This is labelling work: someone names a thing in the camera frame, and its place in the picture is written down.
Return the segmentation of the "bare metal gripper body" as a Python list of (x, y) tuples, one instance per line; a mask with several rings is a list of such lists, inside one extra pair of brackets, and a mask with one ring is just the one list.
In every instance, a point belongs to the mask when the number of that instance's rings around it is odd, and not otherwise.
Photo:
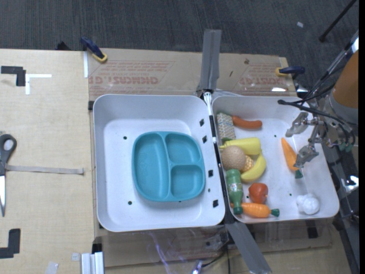
[(350, 152), (355, 145), (354, 129), (346, 122), (331, 117), (316, 115), (314, 117), (314, 143), (324, 144), (328, 148)]

